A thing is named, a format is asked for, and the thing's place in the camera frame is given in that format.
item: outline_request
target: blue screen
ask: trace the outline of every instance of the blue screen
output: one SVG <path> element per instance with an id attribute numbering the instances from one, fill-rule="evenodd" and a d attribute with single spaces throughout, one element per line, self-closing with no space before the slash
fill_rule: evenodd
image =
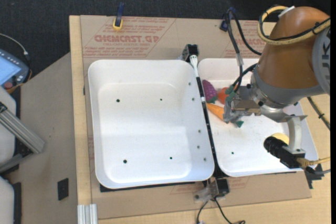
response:
<path id="1" fill-rule="evenodd" d="M 16 64 L 0 57 L 0 85 L 4 84 L 9 78 L 21 70 Z"/>

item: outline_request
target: table surface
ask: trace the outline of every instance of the table surface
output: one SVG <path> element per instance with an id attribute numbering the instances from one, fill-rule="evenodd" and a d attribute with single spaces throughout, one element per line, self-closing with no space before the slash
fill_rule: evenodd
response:
<path id="1" fill-rule="evenodd" d="M 72 68 L 72 91 L 75 120 L 77 195 L 79 205 L 92 203 L 90 168 L 88 155 L 86 101 L 83 95 L 85 80 L 81 44 L 80 16 L 69 17 L 70 50 Z M 330 97 L 326 94 L 313 98 L 318 107 L 330 118 Z M 307 122 L 320 158 L 330 156 L 330 131 L 318 119 L 308 100 L 301 100 Z M 330 168 L 330 162 L 322 164 Z M 322 180 L 313 181 L 312 198 L 302 200 L 278 201 L 255 205 L 231 206 L 224 208 L 227 218 L 233 223 L 246 220 L 246 223 L 331 223 L 331 173 Z M 108 223 L 195 223 L 197 211 L 180 211 L 166 214 L 125 217 L 99 220 Z M 204 209 L 201 219 L 207 224 L 225 223 L 216 208 Z"/>

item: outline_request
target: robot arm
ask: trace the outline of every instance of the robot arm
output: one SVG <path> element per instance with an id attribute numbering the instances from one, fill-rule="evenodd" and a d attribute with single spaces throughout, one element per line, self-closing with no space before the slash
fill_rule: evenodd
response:
<path id="1" fill-rule="evenodd" d="M 276 122 L 287 122 L 289 145 L 269 137 L 264 146 L 290 168 L 301 166 L 301 120 L 306 116 L 287 115 L 283 109 L 304 97 L 330 95 L 330 17 L 312 7 L 273 7 L 282 12 L 261 57 L 253 69 L 250 84 L 241 86 L 225 102 L 225 122 L 237 123 L 243 116 L 264 115 Z"/>

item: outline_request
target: white tray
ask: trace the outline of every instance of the white tray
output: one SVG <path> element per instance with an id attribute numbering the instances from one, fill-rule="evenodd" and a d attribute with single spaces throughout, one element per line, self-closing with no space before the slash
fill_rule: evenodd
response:
<path id="1" fill-rule="evenodd" d="M 203 181 L 214 171 L 193 68 L 98 60 L 88 70 L 96 176 L 120 189 Z"/>
<path id="2" fill-rule="evenodd" d="M 244 59 L 244 69 L 255 64 L 257 59 Z M 236 59 L 204 59 L 198 65 L 201 80 L 208 80 L 219 91 L 228 87 L 239 76 Z M 244 76 L 242 85 L 250 83 L 251 72 Z M 285 109 L 289 115 L 304 115 L 301 105 L 292 105 Z M 226 124 L 209 112 L 218 165 L 229 176 L 249 176 L 269 173 L 293 172 L 301 169 L 289 169 L 279 159 L 272 156 L 264 148 L 264 140 L 275 134 L 285 133 L 287 123 L 276 123 L 261 116 L 245 116 L 241 128 Z M 302 148 L 306 150 L 307 159 L 318 159 L 307 121 L 302 121 Z"/>

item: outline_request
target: blue and yellow clamp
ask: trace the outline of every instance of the blue and yellow clamp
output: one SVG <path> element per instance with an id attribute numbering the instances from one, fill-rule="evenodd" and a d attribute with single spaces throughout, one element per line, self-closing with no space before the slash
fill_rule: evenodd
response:
<path id="1" fill-rule="evenodd" d="M 124 2 L 119 3 L 118 10 L 117 10 L 117 16 L 113 20 L 113 28 L 115 30 L 120 30 L 121 27 L 122 27 L 122 18 L 121 17 L 122 17 L 122 14 L 124 12 L 124 6 L 125 6 Z"/>

